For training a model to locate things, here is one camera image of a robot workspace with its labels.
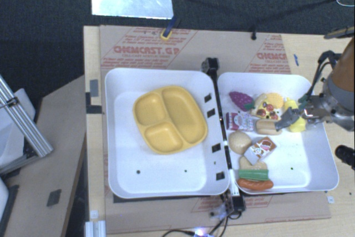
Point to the pink and white small can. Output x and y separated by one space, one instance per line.
238 121

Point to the yellow squeeze bottle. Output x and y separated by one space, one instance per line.
298 125

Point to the purple grapes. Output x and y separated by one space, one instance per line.
240 100

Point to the thin black and white rod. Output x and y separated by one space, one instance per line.
222 125

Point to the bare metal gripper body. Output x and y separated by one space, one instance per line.
327 111

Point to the brown cardboard board red print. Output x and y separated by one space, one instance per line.
177 50

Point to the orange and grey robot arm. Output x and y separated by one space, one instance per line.
344 69

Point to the green toy vegetable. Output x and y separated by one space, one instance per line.
253 175

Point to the tan hot dog bun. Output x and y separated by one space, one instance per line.
264 127

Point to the beige bread piece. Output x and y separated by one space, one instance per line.
253 165

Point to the pizza slice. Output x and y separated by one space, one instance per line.
264 111

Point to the orange sausage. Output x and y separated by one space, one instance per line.
255 184

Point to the round beige bread roll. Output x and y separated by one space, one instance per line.
239 142

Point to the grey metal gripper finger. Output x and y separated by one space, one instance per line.
287 118
308 115

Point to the white plastic tray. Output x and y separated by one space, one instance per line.
299 158
161 175

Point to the yellow divided plate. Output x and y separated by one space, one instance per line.
169 119

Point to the brown and white small carton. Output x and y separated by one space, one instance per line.
260 149

